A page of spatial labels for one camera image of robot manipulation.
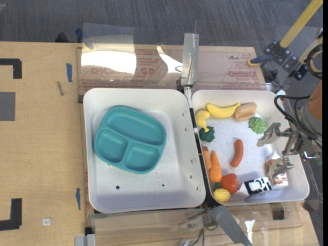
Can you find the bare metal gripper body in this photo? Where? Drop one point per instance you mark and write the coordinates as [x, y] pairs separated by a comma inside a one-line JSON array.
[[308, 145]]

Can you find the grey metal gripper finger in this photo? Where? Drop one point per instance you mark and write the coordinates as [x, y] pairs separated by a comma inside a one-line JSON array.
[[281, 165], [271, 133]]

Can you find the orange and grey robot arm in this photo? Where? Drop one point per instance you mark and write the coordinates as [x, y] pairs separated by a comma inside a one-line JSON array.
[[316, 104]]

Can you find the brown and white carton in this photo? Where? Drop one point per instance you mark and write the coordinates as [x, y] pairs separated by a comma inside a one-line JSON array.
[[269, 164]]

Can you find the black and white carton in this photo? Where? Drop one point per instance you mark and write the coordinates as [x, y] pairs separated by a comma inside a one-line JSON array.
[[257, 185]]

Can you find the tan hot dog bun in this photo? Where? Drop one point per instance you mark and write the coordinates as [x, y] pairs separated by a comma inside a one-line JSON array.
[[245, 110]]

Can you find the orange-red sausage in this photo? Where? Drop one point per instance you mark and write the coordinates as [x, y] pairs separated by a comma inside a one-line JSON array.
[[237, 154]]

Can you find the white plastic tray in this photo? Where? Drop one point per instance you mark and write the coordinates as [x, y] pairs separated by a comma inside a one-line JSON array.
[[176, 163], [225, 134]]

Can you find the long yellow banana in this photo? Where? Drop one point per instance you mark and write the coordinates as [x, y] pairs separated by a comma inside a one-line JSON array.
[[222, 111]]

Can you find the red bell pepper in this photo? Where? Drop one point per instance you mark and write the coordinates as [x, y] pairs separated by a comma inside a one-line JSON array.
[[229, 183]]

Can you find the green broccoli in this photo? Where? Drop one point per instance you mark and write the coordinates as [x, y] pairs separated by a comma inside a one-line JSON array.
[[207, 134]]

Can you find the orange carrot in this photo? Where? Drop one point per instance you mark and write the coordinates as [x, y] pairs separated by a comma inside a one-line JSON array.
[[215, 169]]

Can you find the yellow squash with green stem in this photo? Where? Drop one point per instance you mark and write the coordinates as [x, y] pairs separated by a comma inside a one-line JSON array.
[[222, 195]]

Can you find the orange flat block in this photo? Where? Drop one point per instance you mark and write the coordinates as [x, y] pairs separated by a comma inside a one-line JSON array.
[[206, 158]]

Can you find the short yellow banana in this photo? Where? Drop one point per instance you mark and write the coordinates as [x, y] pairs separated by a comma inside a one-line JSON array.
[[202, 118]]

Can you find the thin black and white rod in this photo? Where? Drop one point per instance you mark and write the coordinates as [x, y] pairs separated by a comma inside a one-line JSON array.
[[194, 127]]

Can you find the brown cardboard board red print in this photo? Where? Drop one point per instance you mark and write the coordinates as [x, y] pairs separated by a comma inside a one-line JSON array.
[[143, 81]]

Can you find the teal divided plate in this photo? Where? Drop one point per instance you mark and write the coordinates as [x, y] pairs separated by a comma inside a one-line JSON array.
[[128, 137]]

